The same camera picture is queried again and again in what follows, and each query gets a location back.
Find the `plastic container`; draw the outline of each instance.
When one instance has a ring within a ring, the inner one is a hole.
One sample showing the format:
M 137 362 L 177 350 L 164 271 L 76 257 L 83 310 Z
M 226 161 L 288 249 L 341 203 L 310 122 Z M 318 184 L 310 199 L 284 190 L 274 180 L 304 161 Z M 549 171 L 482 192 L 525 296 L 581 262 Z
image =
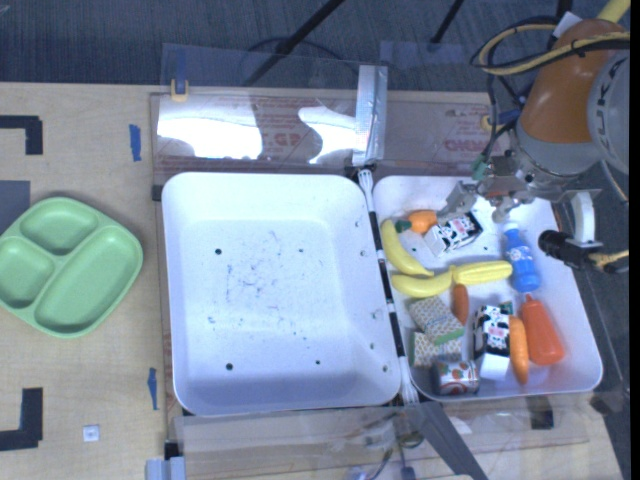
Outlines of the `plastic container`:
M 529 294 L 526 297 L 520 313 L 527 333 L 529 359 L 539 366 L 555 364 L 564 357 L 564 347 L 555 326 L 544 304 Z
M 520 293 L 530 293 L 540 288 L 540 276 L 533 262 L 531 249 L 520 237 L 518 224 L 510 221 L 504 226 L 507 238 L 505 256 L 513 266 L 512 286 Z

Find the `yellow pole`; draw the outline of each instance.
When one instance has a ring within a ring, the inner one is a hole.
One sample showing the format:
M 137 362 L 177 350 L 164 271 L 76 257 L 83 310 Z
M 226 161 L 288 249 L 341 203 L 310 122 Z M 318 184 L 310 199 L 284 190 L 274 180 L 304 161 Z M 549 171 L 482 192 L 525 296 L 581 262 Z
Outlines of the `yellow pole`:
M 629 7 L 631 0 L 609 0 L 597 17 L 617 23 Z

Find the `orange vegetable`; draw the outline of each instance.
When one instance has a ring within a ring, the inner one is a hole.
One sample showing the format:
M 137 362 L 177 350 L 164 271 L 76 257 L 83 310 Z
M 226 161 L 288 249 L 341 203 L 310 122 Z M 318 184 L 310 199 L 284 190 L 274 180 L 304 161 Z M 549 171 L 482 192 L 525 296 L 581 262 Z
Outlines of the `orange vegetable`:
M 463 284 L 453 286 L 453 315 L 462 325 L 466 325 L 469 317 L 469 292 Z
M 509 355 L 513 373 L 522 385 L 529 380 L 529 347 L 524 322 L 517 316 L 509 316 Z
M 544 304 L 527 294 L 527 300 L 522 304 L 520 314 L 527 331 L 531 361 L 540 366 L 560 361 L 564 357 L 564 347 Z
M 438 223 L 438 217 L 433 210 L 418 210 L 410 214 L 407 219 L 411 222 L 411 230 L 421 235 Z

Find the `green plate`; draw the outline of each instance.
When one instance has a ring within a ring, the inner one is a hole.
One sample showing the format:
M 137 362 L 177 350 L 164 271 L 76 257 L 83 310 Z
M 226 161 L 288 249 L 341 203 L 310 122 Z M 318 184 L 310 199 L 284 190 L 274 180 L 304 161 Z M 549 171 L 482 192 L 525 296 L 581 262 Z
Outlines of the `green plate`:
M 45 199 L 0 236 L 0 305 L 47 334 L 82 336 L 120 303 L 142 259 L 138 239 L 102 212 Z

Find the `carrot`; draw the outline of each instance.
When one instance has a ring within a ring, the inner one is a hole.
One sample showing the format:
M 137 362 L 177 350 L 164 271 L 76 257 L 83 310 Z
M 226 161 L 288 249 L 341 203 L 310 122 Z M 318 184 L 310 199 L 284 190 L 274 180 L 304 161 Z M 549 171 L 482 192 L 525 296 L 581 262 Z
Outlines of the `carrot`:
M 421 235 L 438 223 L 438 217 L 433 210 L 418 210 L 409 215 L 407 219 L 411 222 L 411 230 Z
M 455 284 L 453 286 L 452 312 L 462 325 L 466 325 L 469 317 L 469 292 L 463 284 Z
M 509 355 L 513 373 L 522 385 L 529 380 L 529 347 L 524 322 L 515 315 L 509 316 Z

